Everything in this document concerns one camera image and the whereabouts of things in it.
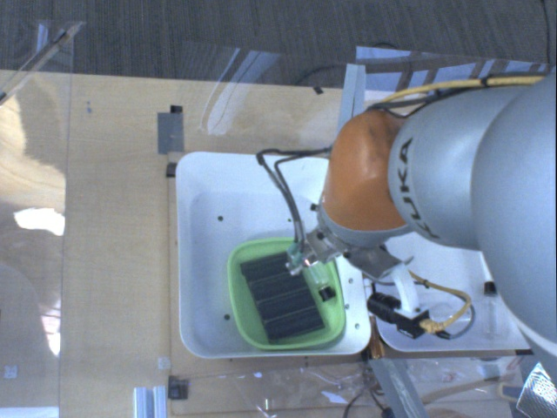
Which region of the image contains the white plastic tray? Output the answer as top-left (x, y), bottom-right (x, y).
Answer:
top-left (175, 151), bottom-right (372, 361)
top-left (372, 232), bottom-right (533, 353)

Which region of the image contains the green plate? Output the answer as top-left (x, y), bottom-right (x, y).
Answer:
top-left (226, 237), bottom-right (347, 352)

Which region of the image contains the clear bottle with black cap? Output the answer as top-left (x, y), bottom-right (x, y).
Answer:
top-left (304, 261), bottom-right (337, 302)
top-left (481, 280), bottom-right (500, 340)

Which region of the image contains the black cylinder on white bracket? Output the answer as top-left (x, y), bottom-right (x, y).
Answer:
top-left (366, 266), bottom-right (432, 340)

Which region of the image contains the black ribbed block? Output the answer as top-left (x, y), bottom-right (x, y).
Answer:
top-left (239, 252), bottom-right (327, 344)

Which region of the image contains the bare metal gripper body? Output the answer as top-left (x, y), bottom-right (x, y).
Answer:
top-left (303, 228), bottom-right (414, 283)

